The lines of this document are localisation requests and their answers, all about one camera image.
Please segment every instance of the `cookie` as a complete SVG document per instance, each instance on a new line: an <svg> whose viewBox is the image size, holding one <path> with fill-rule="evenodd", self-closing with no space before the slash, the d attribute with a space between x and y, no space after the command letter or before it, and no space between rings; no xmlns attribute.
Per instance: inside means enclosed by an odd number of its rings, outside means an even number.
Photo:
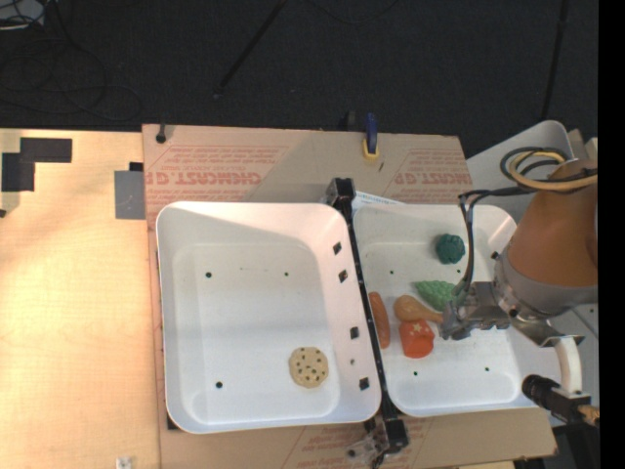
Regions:
<svg viewBox="0 0 625 469"><path fill-rule="evenodd" d="M328 376L328 359L315 347L297 348L289 358L289 369L296 384L318 387Z"/></svg>

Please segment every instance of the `wooden surface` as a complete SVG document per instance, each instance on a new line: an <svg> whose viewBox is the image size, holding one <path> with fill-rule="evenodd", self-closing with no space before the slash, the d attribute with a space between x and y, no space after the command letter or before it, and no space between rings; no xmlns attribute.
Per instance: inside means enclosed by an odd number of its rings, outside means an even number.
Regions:
<svg viewBox="0 0 625 469"><path fill-rule="evenodd" d="M36 163L35 191L0 207L0 467L159 467L147 231L115 219L114 171L141 134L1 131L73 139Z"/></svg>

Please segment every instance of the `black floor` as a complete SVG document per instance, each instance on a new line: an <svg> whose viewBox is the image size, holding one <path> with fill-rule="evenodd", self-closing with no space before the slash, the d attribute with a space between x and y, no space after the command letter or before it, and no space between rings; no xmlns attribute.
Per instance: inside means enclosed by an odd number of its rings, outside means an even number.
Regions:
<svg viewBox="0 0 625 469"><path fill-rule="evenodd" d="M545 118L598 136L599 0L286 0L230 79L280 0L38 1L43 26L0 21L0 127L336 130L373 112L467 157Z"/></svg>

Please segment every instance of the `cardboard box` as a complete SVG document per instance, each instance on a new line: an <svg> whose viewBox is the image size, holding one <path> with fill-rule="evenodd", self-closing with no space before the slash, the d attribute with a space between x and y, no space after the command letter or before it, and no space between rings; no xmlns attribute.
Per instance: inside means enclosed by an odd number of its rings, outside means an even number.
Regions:
<svg viewBox="0 0 625 469"><path fill-rule="evenodd" d="M361 133L230 127L143 127L146 220L151 270L156 384L163 469L210 466L359 468L347 448L361 424L284 427L193 435L168 426L162 316L154 222L180 200L319 202L332 179L352 178L359 192L405 203L456 203L472 188L457 137L379 134L380 155L363 157ZM410 445L383 467L435 468L549 456L556 451L546 411L538 407L402 417Z"/></svg>

